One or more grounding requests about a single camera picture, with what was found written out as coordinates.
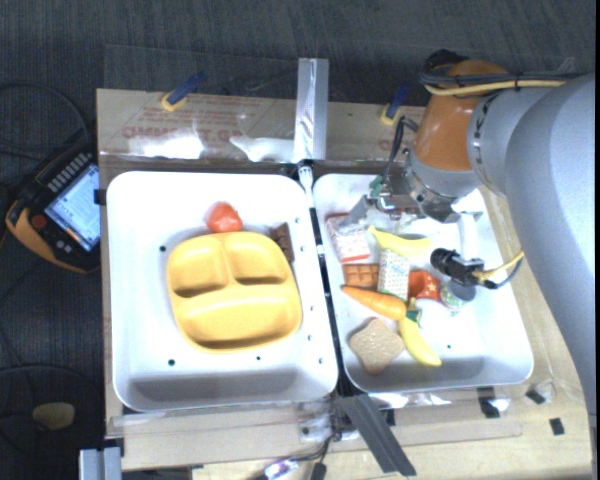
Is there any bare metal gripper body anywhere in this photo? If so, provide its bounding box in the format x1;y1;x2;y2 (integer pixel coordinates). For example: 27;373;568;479
376;168;484;225

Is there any white and orange packet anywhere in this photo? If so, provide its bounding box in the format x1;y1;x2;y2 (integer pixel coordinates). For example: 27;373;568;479
324;213;373;265

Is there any yellow banana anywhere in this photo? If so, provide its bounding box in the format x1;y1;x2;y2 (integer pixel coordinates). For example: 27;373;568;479
366;224;433;260
396;297;443;369

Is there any brown biscuit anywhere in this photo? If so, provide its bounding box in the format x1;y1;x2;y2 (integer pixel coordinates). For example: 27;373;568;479
341;262;381;290

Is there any thin black and white rod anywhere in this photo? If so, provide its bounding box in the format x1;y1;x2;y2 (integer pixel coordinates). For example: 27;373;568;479
296;164;350;395

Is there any green and white carton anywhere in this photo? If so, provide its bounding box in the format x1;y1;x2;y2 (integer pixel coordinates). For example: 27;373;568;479
376;247;412;302

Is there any red packet with star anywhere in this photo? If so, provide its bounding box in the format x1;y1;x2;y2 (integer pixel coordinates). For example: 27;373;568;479
407;268;443;302

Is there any brown chocolate bar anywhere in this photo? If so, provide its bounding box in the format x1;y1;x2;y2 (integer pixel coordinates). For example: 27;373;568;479
268;221;297;265

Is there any orange carrot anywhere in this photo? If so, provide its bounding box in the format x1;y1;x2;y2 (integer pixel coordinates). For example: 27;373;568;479
340;283;424;327

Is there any small green and pink can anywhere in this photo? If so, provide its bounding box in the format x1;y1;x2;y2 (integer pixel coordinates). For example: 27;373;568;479
439;282;477;313

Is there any brown bread slice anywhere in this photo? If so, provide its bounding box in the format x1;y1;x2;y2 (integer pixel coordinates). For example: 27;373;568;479
348;317;407;376

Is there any red toy tomato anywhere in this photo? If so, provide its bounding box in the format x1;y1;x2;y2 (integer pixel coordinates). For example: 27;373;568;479
205;200;245;235

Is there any white plastic tray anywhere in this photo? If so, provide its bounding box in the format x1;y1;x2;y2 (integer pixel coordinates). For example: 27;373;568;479
105;169;340;414
311;172;536;395

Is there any yellow divided plate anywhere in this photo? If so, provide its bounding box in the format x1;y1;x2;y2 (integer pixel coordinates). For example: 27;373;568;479
165;230;304;355

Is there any brown cardboard board red print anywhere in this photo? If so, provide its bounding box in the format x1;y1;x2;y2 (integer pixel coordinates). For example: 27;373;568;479
95;87;594;472

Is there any yellow oval object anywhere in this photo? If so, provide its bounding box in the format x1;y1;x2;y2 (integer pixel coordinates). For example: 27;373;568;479
31;401;77;431

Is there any black cylinder on white bracket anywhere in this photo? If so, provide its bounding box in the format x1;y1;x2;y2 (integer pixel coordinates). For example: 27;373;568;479
429;202;487;288

